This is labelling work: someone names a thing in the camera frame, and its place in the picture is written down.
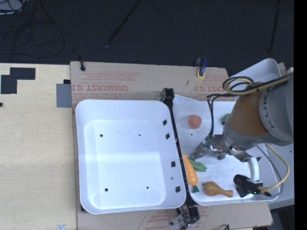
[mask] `light wood surface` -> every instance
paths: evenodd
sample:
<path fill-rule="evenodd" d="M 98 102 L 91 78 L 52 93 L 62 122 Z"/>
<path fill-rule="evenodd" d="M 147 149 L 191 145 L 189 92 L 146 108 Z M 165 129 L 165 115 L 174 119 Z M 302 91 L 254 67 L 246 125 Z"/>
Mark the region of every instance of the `light wood surface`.
<path fill-rule="evenodd" d="M 36 68 L 0 94 L 0 229 L 77 229 L 71 108 L 57 108 L 56 84 L 69 65 L 0 64 Z"/>

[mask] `toy carrot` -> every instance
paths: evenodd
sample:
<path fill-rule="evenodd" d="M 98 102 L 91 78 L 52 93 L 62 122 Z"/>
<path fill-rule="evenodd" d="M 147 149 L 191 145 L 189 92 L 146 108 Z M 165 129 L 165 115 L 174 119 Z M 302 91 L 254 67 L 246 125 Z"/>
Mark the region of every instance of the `toy carrot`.
<path fill-rule="evenodd" d="M 199 192 L 196 184 L 198 182 L 197 174 L 185 153 L 182 153 L 184 167 L 186 168 L 188 183 L 193 186 L 192 193 Z"/>

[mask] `white plastic tray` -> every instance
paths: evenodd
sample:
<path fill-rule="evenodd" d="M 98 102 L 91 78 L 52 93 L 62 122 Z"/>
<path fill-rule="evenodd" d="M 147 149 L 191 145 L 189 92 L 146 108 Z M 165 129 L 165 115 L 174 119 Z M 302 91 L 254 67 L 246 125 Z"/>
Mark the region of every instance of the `white plastic tray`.
<path fill-rule="evenodd" d="M 76 107 L 80 199 L 92 214 L 176 208 L 186 200 L 168 107 L 84 100 Z"/>
<path fill-rule="evenodd" d="M 235 102 L 232 101 L 215 101 L 214 114 L 214 134 L 222 134 L 224 117 L 231 113 Z M 205 142 L 204 138 L 209 134 L 211 129 L 211 115 L 206 101 L 178 101 L 173 107 L 175 123 L 180 143 L 181 151 L 188 156 L 192 154 L 200 142 Z M 201 126 L 197 129 L 191 129 L 187 125 L 187 118 L 190 115 L 198 115 L 201 117 Z M 207 166 L 205 172 L 196 172 L 198 176 L 197 187 L 199 192 L 192 193 L 192 186 L 189 186 L 190 194 L 193 200 L 203 206 L 229 204 L 247 201 L 269 201 L 276 197 L 267 197 L 264 195 L 248 194 L 241 198 L 236 191 L 236 185 L 233 178 L 236 174 L 254 177 L 257 174 L 260 181 L 264 182 L 264 186 L 271 186 L 277 182 L 273 168 L 265 156 L 258 148 L 252 148 L 247 151 L 251 156 L 260 156 L 258 163 L 240 162 L 232 155 L 226 155 L 223 160 L 218 160 L 214 155 L 207 154 L 196 159 Z M 208 181 L 216 182 L 224 190 L 233 190 L 233 197 L 229 198 L 225 195 L 208 196 L 203 191 L 203 184 Z M 271 191 L 272 194 L 278 193 L 278 188 Z"/>

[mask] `black fabric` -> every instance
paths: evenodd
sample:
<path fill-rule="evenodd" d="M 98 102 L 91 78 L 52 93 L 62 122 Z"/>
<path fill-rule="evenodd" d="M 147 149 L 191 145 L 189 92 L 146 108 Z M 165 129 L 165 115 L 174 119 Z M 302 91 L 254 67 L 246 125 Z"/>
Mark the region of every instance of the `black fabric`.
<path fill-rule="evenodd" d="M 294 0 L 25 0 L 0 15 L 0 62 L 83 61 L 226 68 L 229 76 L 266 58 L 294 66 Z"/>

